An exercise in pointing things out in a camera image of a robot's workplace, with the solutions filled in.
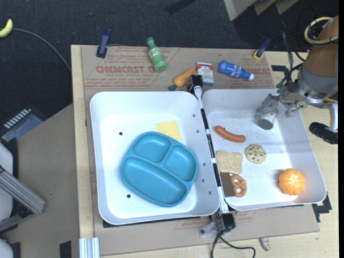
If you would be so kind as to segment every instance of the white bottle cap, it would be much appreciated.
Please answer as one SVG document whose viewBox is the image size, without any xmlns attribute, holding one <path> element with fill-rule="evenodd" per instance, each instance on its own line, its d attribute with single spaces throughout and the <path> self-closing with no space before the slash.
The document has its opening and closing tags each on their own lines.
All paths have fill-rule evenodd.
<svg viewBox="0 0 344 258">
<path fill-rule="evenodd" d="M 254 74 L 249 74 L 248 81 L 252 81 L 254 79 Z"/>
</svg>

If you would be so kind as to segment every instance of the table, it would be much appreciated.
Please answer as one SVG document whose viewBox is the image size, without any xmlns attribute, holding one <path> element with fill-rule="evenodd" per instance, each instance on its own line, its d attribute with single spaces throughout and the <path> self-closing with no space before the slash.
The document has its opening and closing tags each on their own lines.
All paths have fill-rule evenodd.
<svg viewBox="0 0 344 258">
<path fill-rule="evenodd" d="M 90 48 L 96 51 L 96 46 L 86 47 L 82 45 L 72 45 L 71 59 L 73 69 L 73 98 L 74 98 L 74 121 L 75 121 L 75 144 L 76 144 L 76 166 L 77 166 L 77 188 L 78 188 L 78 211 L 80 238 L 93 238 L 96 235 L 94 225 L 94 208 L 92 207 L 91 192 L 91 176 L 90 161 L 88 151 L 88 134 L 85 126 L 87 118 L 87 98 L 85 98 L 84 88 L 84 71 L 85 62 L 83 64 L 82 49 Z M 181 51 L 190 54 L 224 54 L 230 52 L 235 57 L 236 54 L 244 53 L 243 50 L 217 50 L 217 49 L 182 49 Z M 182 56 L 179 59 L 180 68 L 186 69 L 185 60 Z M 288 57 L 285 52 L 266 52 L 266 61 L 268 66 L 283 65 L 288 66 Z M 281 80 L 281 73 L 270 70 L 274 84 Z M 329 123 L 329 114 L 326 110 L 309 107 L 301 112 L 305 127 L 313 121 L 320 123 Z M 311 145 L 318 160 L 321 172 L 327 185 L 329 199 L 332 204 L 332 211 L 329 214 L 321 215 L 319 223 L 319 232 L 284 235 L 270 238 L 271 250 L 266 252 L 261 247 L 258 239 L 245 241 L 236 241 L 236 246 L 252 246 L 256 248 L 257 256 L 265 257 L 305 257 L 305 256 L 321 256 L 336 257 L 339 256 L 339 208 L 338 208 L 338 146 L 332 146 L 309 133 Z M 128 249 L 131 248 L 131 239 L 135 234 L 131 234 L 131 238 L 124 238 L 127 242 Z M 126 253 L 119 255 L 103 255 L 104 257 L 209 257 L 211 240 L 204 241 L 206 244 L 198 244 L 197 246 L 173 247 L 168 249 L 151 250 L 139 253 Z M 229 249 L 223 243 L 219 243 L 215 250 L 215 257 L 250 257 L 251 250 Z"/>
</svg>

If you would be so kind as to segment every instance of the small carton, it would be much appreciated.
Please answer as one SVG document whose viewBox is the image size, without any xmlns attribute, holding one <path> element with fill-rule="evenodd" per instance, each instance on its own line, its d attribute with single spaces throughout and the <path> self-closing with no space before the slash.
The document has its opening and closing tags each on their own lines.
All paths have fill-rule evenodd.
<svg viewBox="0 0 344 258">
<path fill-rule="evenodd" d="M 198 75 L 202 75 L 203 85 L 207 85 L 207 86 L 214 85 L 213 64 L 197 62 L 196 73 Z"/>
</svg>

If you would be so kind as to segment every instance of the pretzel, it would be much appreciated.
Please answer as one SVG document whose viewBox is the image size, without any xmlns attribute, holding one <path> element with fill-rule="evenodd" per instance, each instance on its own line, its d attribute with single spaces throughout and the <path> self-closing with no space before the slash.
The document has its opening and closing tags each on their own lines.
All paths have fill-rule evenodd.
<svg viewBox="0 0 344 258">
<path fill-rule="evenodd" d="M 234 188 L 234 194 L 236 197 L 242 197 L 246 194 L 246 181 L 239 175 L 232 175 L 231 182 Z"/>
</svg>

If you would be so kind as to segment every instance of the robotic hand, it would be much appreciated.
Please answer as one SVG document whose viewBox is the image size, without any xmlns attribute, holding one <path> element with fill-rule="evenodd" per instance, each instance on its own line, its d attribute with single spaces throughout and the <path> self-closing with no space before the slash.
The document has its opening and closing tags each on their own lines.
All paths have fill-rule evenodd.
<svg viewBox="0 0 344 258">
<path fill-rule="evenodd" d="M 309 36 L 312 26 L 323 21 L 327 22 L 322 31 L 316 39 L 312 39 Z M 312 123 L 310 131 L 331 144 L 338 144 L 338 101 L 330 99 L 338 93 L 338 34 L 338 16 L 316 19 L 306 28 L 304 37 L 313 46 L 305 62 L 300 65 L 297 79 L 292 81 L 292 70 L 285 72 L 285 78 L 277 86 L 279 96 L 268 95 L 257 110 L 258 116 L 268 112 L 277 113 L 278 102 L 286 107 L 287 116 L 308 105 L 328 108 L 330 126 Z"/>
</svg>

